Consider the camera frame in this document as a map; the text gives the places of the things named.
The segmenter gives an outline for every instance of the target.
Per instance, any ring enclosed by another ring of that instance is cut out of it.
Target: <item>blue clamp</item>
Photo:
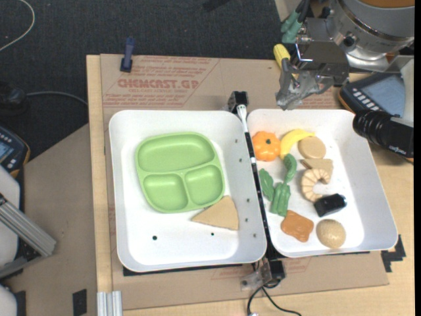
[[[127,38],[126,47],[124,48],[124,57],[121,60],[120,71],[132,71],[132,54],[134,49],[134,38]]]

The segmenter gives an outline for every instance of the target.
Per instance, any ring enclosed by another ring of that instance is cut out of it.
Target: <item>toy orange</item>
[[[259,161],[273,161],[280,155],[281,141],[271,132],[259,131],[251,141],[256,159]]]

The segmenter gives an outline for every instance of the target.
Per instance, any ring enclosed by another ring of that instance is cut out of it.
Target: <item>dark carpet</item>
[[[26,37],[0,51],[0,81],[26,93],[56,91],[87,100],[86,55],[273,59],[280,40],[274,0],[25,0],[36,20]],[[0,0],[0,48],[24,33],[31,11]],[[87,107],[59,95],[30,98],[18,116],[0,124],[21,136],[32,158],[88,122]]]

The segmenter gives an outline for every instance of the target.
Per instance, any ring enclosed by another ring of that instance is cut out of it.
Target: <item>toy pizza slice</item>
[[[214,205],[195,215],[192,221],[215,227],[238,230],[238,214],[230,196],[224,196]]]
[[[322,169],[325,170],[329,176],[332,176],[334,170],[334,162],[331,159],[324,158],[306,158],[301,163],[308,169]]]

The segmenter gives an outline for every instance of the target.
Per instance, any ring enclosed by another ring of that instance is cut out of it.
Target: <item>banana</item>
[[[308,132],[303,129],[294,129],[292,131],[289,131],[282,139],[281,139],[281,153],[280,157],[281,159],[284,159],[284,157],[289,153],[289,150],[291,149],[292,145],[297,143],[298,141],[306,138],[314,136],[314,132]]]

